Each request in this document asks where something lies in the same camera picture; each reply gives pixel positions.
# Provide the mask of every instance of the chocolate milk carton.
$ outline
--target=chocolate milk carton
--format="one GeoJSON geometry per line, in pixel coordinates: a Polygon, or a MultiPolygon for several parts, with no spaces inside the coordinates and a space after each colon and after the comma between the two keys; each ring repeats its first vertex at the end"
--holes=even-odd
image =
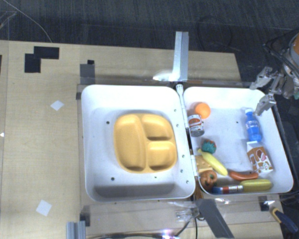
{"type": "Polygon", "coordinates": [[[268,159],[266,151],[259,142],[247,142],[247,155],[255,172],[261,174],[273,171],[274,168],[268,159]]]}

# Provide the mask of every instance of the orange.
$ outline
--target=orange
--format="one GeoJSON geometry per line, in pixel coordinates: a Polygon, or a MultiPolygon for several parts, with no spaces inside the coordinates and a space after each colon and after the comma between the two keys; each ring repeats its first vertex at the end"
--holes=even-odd
{"type": "Polygon", "coordinates": [[[210,115],[210,107],[208,106],[208,104],[199,103],[195,107],[195,113],[199,114],[202,119],[206,119],[210,115]]]}

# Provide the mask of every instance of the yellow divided tray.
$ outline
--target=yellow divided tray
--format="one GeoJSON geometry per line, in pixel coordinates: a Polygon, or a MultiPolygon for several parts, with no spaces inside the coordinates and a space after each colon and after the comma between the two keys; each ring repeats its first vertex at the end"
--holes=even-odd
{"type": "Polygon", "coordinates": [[[171,124],[154,114],[128,114],[114,125],[114,149],[120,166],[132,173],[172,168],[177,148],[171,124]]]}

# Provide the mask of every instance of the white square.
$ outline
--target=white square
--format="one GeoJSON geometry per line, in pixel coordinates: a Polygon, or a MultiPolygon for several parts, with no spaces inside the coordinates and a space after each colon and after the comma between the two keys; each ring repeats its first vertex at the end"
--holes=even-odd
{"type": "Polygon", "coordinates": [[[36,211],[44,216],[48,216],[48,213],[50,212],[52,205],[48,202],[41,200],[40,204],[36,208],[36,211]]]}
{"type": "Polygon", "coordinates": [[[53,109],[55,109],[56,111],[58,111],[62,106],[64,106],[64,103],[62,103],[61,101],[57,100],[55,101],[53,104],[51,104],[51,107],[53,109]]]}

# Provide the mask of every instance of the blue bottle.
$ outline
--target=blue bottle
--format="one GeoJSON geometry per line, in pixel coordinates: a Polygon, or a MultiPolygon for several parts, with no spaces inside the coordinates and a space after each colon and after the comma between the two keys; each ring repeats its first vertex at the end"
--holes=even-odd
{"type": "Polygon", "coordinates": [[[253,116],[253,110],[246,109],[245,113],[247,116],[246,129],[248,132],[249,141],[261,141],[262,136],[259,130],[259,123],[253,116]]]}

